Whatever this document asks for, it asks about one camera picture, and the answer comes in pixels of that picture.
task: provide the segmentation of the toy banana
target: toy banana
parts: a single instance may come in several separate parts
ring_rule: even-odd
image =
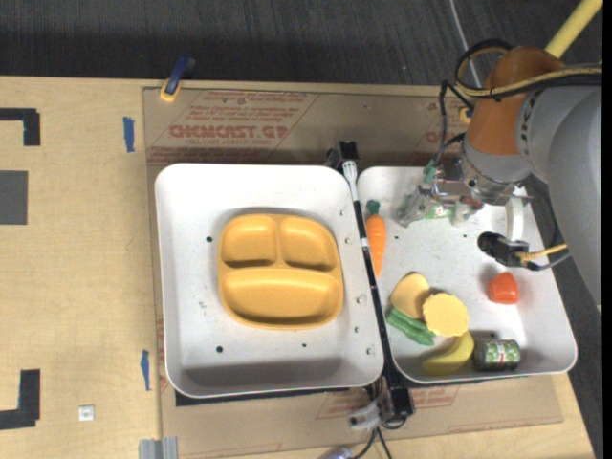
[[[450,348],[423,362],[423,369],[434,376],[445,376],[457,372],[471,357],[474,339],[470,332],[457,337]]]

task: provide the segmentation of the wooden board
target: wooden board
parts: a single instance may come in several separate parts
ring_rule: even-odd
[[[20,370],[39,369],[41,376],[40,418],[35,426],[0,430],[1,455],[136,458],[140,439],[163,435],[142,128],[142,90],[162,83],[3,77],[0,84],[0,107],[36,108],[41,115],[40,146],[24,146],[19,127],[0,121],[0,169],[29,171],[28,224],[0,226],[5,348],[0,412],[17,406]],[[409,91],[316,84],[283,88],[397,96]],[[435,87],[416,89],[435,96]],[[123,118],[134,121],[133,152],[127,151]],[[141,369],[143,350],[150,391]],[[567,376],[554,377],[554,383],[565,418],[561,424],[397,440],[389,446],[394,457],[465,457],[465,448],[471,457],[592,457]],[[95,406],[94,421],[79,420],[78,407],[85,404]],[[375,448],[382,457],[380,446]],[[326,450],[275,457],[319,457]]]

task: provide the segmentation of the yellow plastic dish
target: yellow plastic dish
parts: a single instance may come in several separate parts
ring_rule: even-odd
[[[245,214],[219,242],[219,294],[241,323],[315,328],[338,316],[344,298],[338,247],[320,223],[285,214]]]

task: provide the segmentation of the yellow potato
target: yellow potato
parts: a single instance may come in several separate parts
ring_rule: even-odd
[[[468,308],[456,295],[438,293],[423,303],[427,328],[443,337],[460,337],[468,331]]]
[[[419,273],[404,277],[391,293],[391,304],[405,315],[423,319],[423,302],[429,297],[429,284]]]

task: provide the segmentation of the yellow pole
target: yellow pole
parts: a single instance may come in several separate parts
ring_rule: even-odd
[[[546,46],[546,51],[561,58],[602,6],[603,0],[582,0]]]

